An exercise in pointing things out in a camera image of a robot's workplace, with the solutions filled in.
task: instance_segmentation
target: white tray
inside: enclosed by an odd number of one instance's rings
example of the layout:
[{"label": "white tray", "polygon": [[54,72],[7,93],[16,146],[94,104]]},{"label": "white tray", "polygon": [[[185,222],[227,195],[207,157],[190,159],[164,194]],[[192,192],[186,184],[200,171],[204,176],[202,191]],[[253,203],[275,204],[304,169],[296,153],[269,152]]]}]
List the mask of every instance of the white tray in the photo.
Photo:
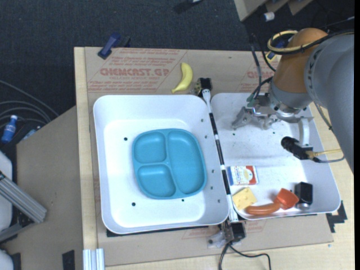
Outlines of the white tray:
[{"label": "white tray", "polygon": [[[205,102],[193,95],[109,95],[93,107],[100,174],[101,213],[107,229],[129,234],[220,224],[229,213],[226,191]],[[202,149],[207,183],[184,199],[151,199],[140,190],[132,142],[141,133],[180,128]]]},{"label": "white tray", "polygon": [[[257,203],[272,203],[281,188],[293,190],[299,182],[313,185],[313,204],[307,211],[297,208],[279,210],[266,216],[252,216],[244,210],[237,211],[245,219],[264,219],[281,216],[308,215],[334,212],[340,206],[340,194],[329,164],[299,160],[281,146],[284,136],[299,139],[298,124],[279,121],[271,129],[263,130],[256,118],[243,127],[232,129],[243,106],[246,106],[248,93],[220,93],[211,100],[213,114],[222,147],[224,163],[229,166],[253,165],[258,172],[259,183],[249,186]],[[310,109],[299,116],[311,117]],[[314,121],[309,123],[310,143],[314,151],[323,151]],[[232,194],[245,186],[231,186]]]}]

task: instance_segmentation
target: orange plastic object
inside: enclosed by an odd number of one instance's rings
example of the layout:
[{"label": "orange plastic object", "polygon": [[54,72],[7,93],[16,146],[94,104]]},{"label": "orange plastic object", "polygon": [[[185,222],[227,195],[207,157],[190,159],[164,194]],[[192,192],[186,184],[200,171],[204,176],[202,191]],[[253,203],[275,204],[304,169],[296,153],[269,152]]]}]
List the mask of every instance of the orange plastic object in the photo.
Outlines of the orange plastic object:
[{"label": "orange plastic object", "polygon": [[280,209],[280,203],[270,203],[262,206],[249,206],[245,211],[250,215],[268,215]]},{"label": "orange plastic object", "polygon": [[280,207],[283,210],[292,208],[299,202],[299,198],[291,191],[281,188],[277,194],[274,203],[280,203]]}]

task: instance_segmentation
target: banana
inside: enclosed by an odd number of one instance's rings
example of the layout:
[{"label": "banana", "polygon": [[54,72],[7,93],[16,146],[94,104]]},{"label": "banana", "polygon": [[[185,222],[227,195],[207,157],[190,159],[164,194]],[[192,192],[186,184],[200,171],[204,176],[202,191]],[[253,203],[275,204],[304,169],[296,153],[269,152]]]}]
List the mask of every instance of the banana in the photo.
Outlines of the banana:
[{"label": "banana", "polygon": [[186,90],[190,86],[190,83],[192,81],[192,69],[188,63],[181,63],[181,71],[181,81],[174,89],[171,90],[172,94],[174,94],[176,91]]}]

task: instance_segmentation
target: blue clamp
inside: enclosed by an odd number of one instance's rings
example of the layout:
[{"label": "blue clamp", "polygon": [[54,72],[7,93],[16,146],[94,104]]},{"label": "blue clamp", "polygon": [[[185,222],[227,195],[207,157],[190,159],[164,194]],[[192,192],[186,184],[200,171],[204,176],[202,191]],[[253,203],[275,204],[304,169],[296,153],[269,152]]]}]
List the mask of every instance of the blue clamp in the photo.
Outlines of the blue clamp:
[{"label": "blue clamp", "polygon": [[111,48],[120,46],[120,47],[129,47],[129,41],[130,37],[125,37],[124,39],[121,39],[121,35],[119,33],[112,33],[109,40],[107,41],[106,45],[103,47],[102,50],[98,53],[98,55],[106,59],[111,54]]}]

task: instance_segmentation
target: blue object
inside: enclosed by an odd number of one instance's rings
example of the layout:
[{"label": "blue object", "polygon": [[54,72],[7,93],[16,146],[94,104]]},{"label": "blue object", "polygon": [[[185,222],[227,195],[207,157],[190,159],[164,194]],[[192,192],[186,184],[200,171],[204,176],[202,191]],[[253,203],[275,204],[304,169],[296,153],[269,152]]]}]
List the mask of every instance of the blue object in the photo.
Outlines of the blue object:
[{"label": "blue object", "polygon": [[1,137],[2,143],[6,144],[12,140],[16,131],[16,121],[17,121],[17,116],[11,115],[10,122],[5,126],[4,134]]},{"label": "blue object", "polygon": [[184,198],[206,185],[206,167],[199,142],[183,129],[144,132],[132,145],[136,180],[153,199]]},{"label": "blue object", "polygon": [[119,44],[121,37],[122,36],[119,33],[112,33],[109,40],[107,41],[103,49],[100,50],[98,55],[101,58],[106,59],[111,54],[111,48],[116,47]]}]

